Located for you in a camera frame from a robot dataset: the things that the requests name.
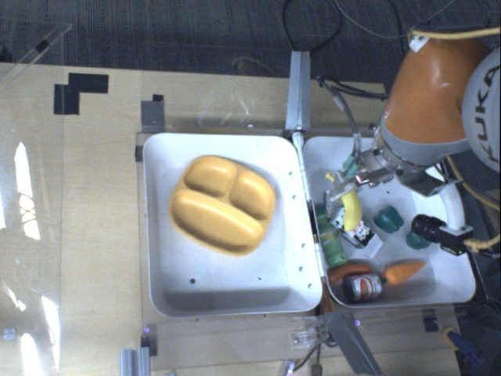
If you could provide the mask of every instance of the dark floor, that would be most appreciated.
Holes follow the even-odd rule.
[[[0,27],[0,42],[22,52],[36,38],[24,21],[70,23],[74,27],[64,54],[70,65],[235,74],[235,60],[250,57],[271,74],[286,77],[290,47],[281,15],[285,1],[0,0],[0,16],[21,21],[10,33]],[[450,0],[391,1],[407,31]],[[371,30],[399,33],[394,10],[385,0],[339,2]],[[500,6],[500,0],[458,0],[431,26],[499,24]],[[340,18],[323,0],[295,0],[287,10],[291,39],[299,49],[310,49],[341,26],[336,38],[313,56],[312,75],[383,82],[389,88],[402,59],[400,41],[374,37]]]

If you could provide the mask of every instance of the yellow cable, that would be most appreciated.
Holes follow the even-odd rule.
[[[448,156],[447,157],[447,162],[451,166],[452,172],[454,173],[454,175],[456,176],[456,178],[457,179],[463,179],[463,176],[461,175],[460,171],[456,167],[456,163],[454,163],[454,160],[452,159],[452,157]],[[481,203],[483,203],[484,205],[489,206],[490,208],[493,208],[494,210],[497,210],[498,212],[500,212],[498,204],[496,204],[496,203],[490,201],[489,199],[483,197],[482,195],[480,195],[477,191],[475,191],[473,188],[471,188],[471,186],[469,186],[466,181],[463,181],[463,186],[464,186],[465,190],[467,190],[469,193],[471,193],[471,195],[473,195]]]
[[[428,31],[419,31],[417,29],[410,31],[411,35],[419,35],[431,39],[443,39],[450,41],[460,40],[460,39],[482,38],[484,36],[490,36],[500,33],[501,33],[501,27],[485,28],[485,29],[478,29],[475,31],[455,32],[455,33],[428,32]]]
[[[466,240],[464,240],[464,244],[472,251],[481,251],[483,249],[489,249],[490,247],[498,244],[500,239],[501,234],[498,234],[494,238],[491,238],[487,241],[478,240],[477,238],[467,238]]]

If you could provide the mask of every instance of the carrot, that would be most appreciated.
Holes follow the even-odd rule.
[[[347,263],[346,265],[334,267],[327,272],[329,283],[334,284],[336,281],[346,276],[354,276],[359,274],[372,273],[372,269],[365,263]]]
[[[425,262],[411,262],[390,266],[385,270],[384,278],[388,284],[397,285],[414,276],[424,265]]]

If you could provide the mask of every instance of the yellow plate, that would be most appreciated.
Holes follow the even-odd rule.
[[[172,193],[169,217],[177,231],[227,255],[251,253],[275,210],[275,192],[249,168],[218,156],[190,163]]]

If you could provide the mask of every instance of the table surface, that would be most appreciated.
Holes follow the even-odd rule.
[[[16,82],[25,82],[38,99],[39,110],[52,112],[53,84],[69,73],[107,74],[106,94],[81,93],[80,114],[63,118],[63,202],[60,249],[59,372],[63,375],[119,374],[119,352],[137,349],[142,333],[142,281],[139,246],[136,135],[141,127],[141,101],[163,95],[166,126],[214,124],[227,113],[236,123],[280,127],[285,119],[288,80],[135,70],[33,66]],[[380,85],[367,85],[380,90]],[[16,113],[19,101],[4,94],[3,107]],[[366,127],[379,117],[382,102],[349,99],[355,118]],[[326,91],[312,87],[312,123],[346,134],[343,114]],[[60,188],[47,185],[46,189]],[[44,261],[43,252],[37,260]],[[439,326],[455,324],[444,309]],[[381,316],[362,328],[385,374],[460,374],[454,352],[439,333],[426,333],[421,319],[395,321]],[[213,351],[227,349],[218,346]],[[0,352],[8,353],[3,341]],[[259,342],[250,342],[249,350]],[[300,351],[297,357],[304,355]],[[189,363],[189,350],[181,363]],[[339,349],[323,350],[324,375],[351,374]],[[176,369],[184,375],[273,375],[281,361]],[[0,361],[1,374],[22,374],[19,360]],[[164,375],[170,369],[152,372]],[[308,367],[297,374],[308,374]]]

